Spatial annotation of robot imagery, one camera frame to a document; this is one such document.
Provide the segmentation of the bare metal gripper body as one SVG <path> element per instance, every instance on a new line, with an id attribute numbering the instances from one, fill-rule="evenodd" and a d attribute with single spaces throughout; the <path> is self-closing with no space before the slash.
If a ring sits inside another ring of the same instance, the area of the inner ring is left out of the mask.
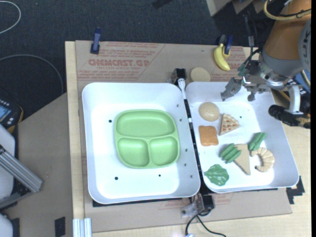
<path id="1" fill-rule="evenodd" d="M 252 94 L 284 89 L 284 76 L 274 72 L 265 62 L 248 61 L 241 69 L 241 77 L 242 85 Z"/>

